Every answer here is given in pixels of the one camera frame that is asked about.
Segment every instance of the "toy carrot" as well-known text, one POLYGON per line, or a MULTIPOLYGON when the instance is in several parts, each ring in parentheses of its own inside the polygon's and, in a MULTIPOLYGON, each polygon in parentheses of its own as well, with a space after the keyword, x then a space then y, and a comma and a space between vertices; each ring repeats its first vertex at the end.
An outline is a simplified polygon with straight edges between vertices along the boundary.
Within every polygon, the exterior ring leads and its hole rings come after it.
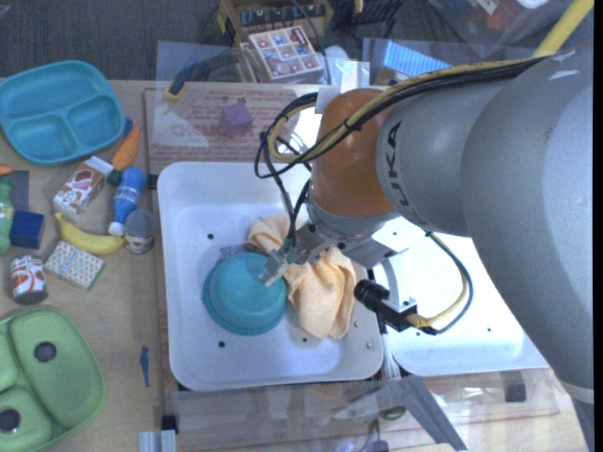
POLYGON ((120 147, 111 157, 111 165, 115 168, 106 178, 107 182, 118 186, 122 180, 122 171, 134 166, 136 155, 139 152, 140 124, 134 125, 132 130, 123 138, 120 147))

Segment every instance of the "purple block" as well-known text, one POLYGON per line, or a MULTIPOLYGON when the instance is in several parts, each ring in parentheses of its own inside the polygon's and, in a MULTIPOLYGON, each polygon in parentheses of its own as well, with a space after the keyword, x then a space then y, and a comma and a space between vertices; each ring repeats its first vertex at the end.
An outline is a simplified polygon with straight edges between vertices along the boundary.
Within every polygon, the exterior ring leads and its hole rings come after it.
POLYGON ((242 102, 222 109, 221 131, 228 137, 245 136, 252 129, 253 117, 242 102))
POLYGON ((38 250, 44 232, 44 215, 15 211, 10 228, 10 244, 38 250))

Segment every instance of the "black hole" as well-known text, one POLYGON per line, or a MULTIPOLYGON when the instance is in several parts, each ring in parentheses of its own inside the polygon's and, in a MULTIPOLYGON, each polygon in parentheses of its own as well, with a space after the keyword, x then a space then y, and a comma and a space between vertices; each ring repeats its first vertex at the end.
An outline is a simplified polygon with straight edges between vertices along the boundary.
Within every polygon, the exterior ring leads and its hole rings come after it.
POLYGON ((4 433, 14 433, 21 425, 21 415, 14 409, 0 412, 0 430, 4 433))
POLYGON ((51 362, 57 356, 57 347, 50 342, 40 343, 34 351, 34 356, 42 363, 51 362))

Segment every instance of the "peach towel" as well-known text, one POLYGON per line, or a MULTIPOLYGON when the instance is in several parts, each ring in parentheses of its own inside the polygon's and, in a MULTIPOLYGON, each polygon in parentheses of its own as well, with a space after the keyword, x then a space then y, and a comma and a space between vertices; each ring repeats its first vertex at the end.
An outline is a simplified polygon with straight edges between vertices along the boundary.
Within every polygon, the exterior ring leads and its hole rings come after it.
MULTIPOLYGON (((289 229, 287 213, 257 220, 249 241, 261 250, 278 250, 289 229)), ((356 276, 350 258, 339 248, 320 254, 312 266, 293 264, 285 274, 289 301, 298 311, 300 326, 317 338, 343 337, 350 326, 356 276)))

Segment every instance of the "soup can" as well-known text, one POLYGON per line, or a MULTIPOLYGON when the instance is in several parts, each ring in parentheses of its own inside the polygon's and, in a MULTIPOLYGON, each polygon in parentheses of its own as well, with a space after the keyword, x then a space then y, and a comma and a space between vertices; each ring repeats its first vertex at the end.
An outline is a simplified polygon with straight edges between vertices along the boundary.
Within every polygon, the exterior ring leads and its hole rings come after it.
POLYGON ((44 260, 26 254, 10 262, 13 299, 22 305, 33 305, 48 298, 44 260))

